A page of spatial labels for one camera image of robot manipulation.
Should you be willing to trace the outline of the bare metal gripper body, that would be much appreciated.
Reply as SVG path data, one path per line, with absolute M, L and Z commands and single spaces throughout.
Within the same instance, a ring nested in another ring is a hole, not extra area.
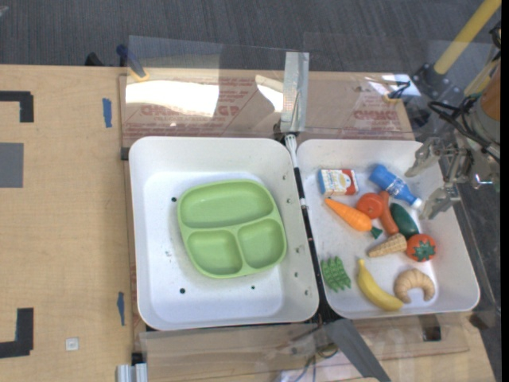
M 470 184 L 474 189 L 489 185 L 500 191 L 500 146 L 496 142 L 479 144 L 460 133 L 447 144 L 445 183 Z

